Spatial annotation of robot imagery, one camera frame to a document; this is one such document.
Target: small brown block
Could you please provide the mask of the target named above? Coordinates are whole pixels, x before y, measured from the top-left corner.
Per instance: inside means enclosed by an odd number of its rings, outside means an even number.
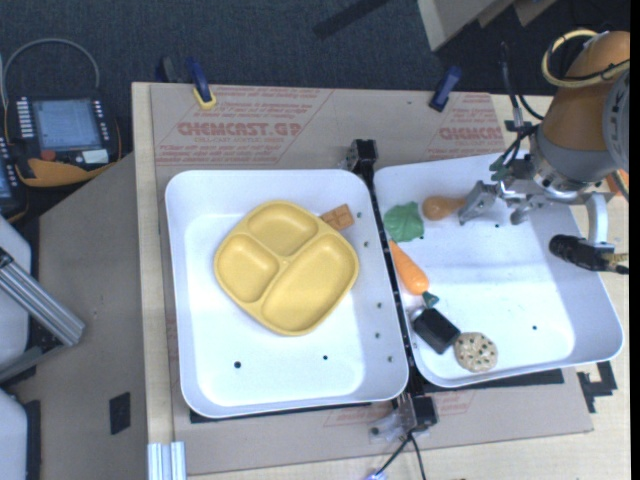
[[[323,213],[320,215],[320,218],[337,231],[348,228],[354,223],[351,210],[349,210],[349,206],[346,204],[338,206],[327,213]]]

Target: white bracket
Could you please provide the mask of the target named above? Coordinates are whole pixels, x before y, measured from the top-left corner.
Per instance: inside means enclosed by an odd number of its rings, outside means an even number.
[[[61,347],[73,347],[80,342],[85,328],[82,320],[49,295],[2,247],[0,291],[7,293],[18,306],[58,339],[61,345],[51,349],[49,354]],[[26,350],[11,365],[0,370],[0,382],[22,373],[45,357],[49,356],[38,347]]]
[[[187,480],[187,461],[182,441],[147,445],[148,480]]]

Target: black eraser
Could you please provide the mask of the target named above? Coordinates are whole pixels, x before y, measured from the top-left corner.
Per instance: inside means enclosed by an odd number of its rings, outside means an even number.
[[[438,354],[444,353],[460,335],[460,329],[435,308],[422,311],[413,321],[413,330]]]

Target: black cable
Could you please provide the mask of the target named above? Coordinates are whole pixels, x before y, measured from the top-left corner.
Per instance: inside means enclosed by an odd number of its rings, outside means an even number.
[[[513,90],[509,76],[509,47],[504,41],[500,43],[500,68],[502,71],[502,82],[504,83],[509,99],[511,100],[511,105],[513,108],[519,108],[516,93]]]
[[[78,43],[75,43],[68,39],[61,39],[59,37],[45,37],[44,39],[37,39],[35,41],[31,41],[30,43],[22,45],[20,48],[18,48],[15,52],[11,54],[11,56],[9,57],[9,59],[7,59],[7,62],[4,64],[4,66],[2,66],[2,63],[0,63],[0,66],[2,67],[0,71],[0,93],[2,95],[2,105],[4,106],[5,110],[7,108],[8,100],[9,100],[6,82],[7,82],[7,76],[9,74],[9,68],[11,67],[11,64],[13,64],[13,62],[20,55],[22,55],[22,53],[33,48],[34,46],[41,46],[41,45],[51,44],[51,43],[71,46],[72,48],[75,48],[76,50],[79,50],[80,52],[82,52],[87,57],[87,59],[89,59],[89,62],[91,62],[91,65],[93,66],[93,71],[95,74],[95,89],[97,90],[100,87],[100,68],[98,67],[98,63],[96,62],[96,60],[93,58],[93,55],[91,55],[91,53],[89,53],[87,49],[85,49],[83,46],[80,46]]]
[[[427,480],[427,474],[424,471],[424,464],[422,463],[422,455],[420,455],[420,448],[418,448],[418,443],[416,442],[416,438],[413,437],[413,433],[409,433],[409,439],[411,439],[413,447],[416,450],[416,455],[418,456],[418,464],[420,465],[420,475],[422,476],[422,480]]]
[[[385,469],[387,469],[387,468],[389,467],[389,465],[390,465],[390,464],[391,464],[391,463],[396,459],[396,457],[397,457],[398,455],[400,455],[400,452],[401,452],[402,450],[404,450],[404,447],[405,447],[405,446],[407,446],[407,445],[409,444],[409,442],[411,441],[411,435],[412,435],[412,433],[413,433],[413,430],[410,430],[410,431],[407,433],[407,438],[402,442],[402,444],[401,444],[400,446],[398,446],[398,449],[397,449],[395,452],[393,452],[393,454],[391,455],[391,457],[389,457],[389,459],[387,460],[387,462],[385,462],[385,463],[383,464],[383,466],[382,466],[380,469],[378,469],[378,471],[376,471],[376,472],[374,473],[374,476],[379,475],[379,474],[380,474],[380,473],[382,473]]]
[[[516,136],[516,140],[514,140],[511,146],[509,146],[509,148],[507,149],[507,151],[505,151],[505,157],[506,157],[509,150],[512,150],[511,158],[507,160],[507,162],[504,164],[505,167],[509,167],[518,156],[518,153],[520,152],[520,143],[524,138],[525,138],[525,135],[522,132],[518,132],[518,135]]]
[[[411,430],[409,430],[409,432],[407,432],[406,439],[402,442],[402,444],[400,446],[398,446],[396,451],[393,452],[393,454],[391,455],[391,457],[389,457],[387,462],[385,462],[383,464],[383,466],[380,469],[378,469],[372,475],[373,478],[377,477],[380,473],[382,473],[385,469],[387,469],[389,467],[389,465],[396,459],[396,457],[398,455],[400,455],[400,452],[402,452],[402,450],[404,450],[405,446],[407,446],[411,442],[411,443],[413,443],[413,446],[414,446],[414,448],[416,450],[416,454],[418,456],[418,464],[420,465],[420,475],[422,476],[423,480],[427,480],[427,474],[425,473],[425,470],[424,470],[424,464],[422,462],[422,456],[420,455],[420,448],[418,448],[418,443],[416,442],[415,437],[413,437],[413,430],[414,429],[411,429]]]
[[[535,117],[539,121],[542,121],[544,119],[544,116],[538,114],[535,110],[533,110],[533,108],[531,108],[531,106],[529,105],[527,100],[524,99],[524,96],[522,94],[518,94],[518,99],[520,100],[520,103],[522,103],[522,106],[527,110],[527,112],[529,112],[529,114],[531,114],[533,117]]]

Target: black connector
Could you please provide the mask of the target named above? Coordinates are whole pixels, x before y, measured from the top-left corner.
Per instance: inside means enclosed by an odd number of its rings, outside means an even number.
[[[549,242],[549,251],[560,259],[594,272],[609,270],[609,260],[605,254],[613,254],[614,247],[609,244],[594,246],[584,238],[569,235],[556,235]]]
[[[438,423],[436,404],[430,396],[416,396],[411,399],[416,415],[416,428],[427,429]]]
[[[435,308],[422,311],[413,321],[413,330],[438,354],[443,354],[460,336],[460,329]]]
[[[347,169],[362,176],[370,191],[373,190],[373,164],[377,159],[378,148],[375,140],[356,139],[351,143],[347,154]]]

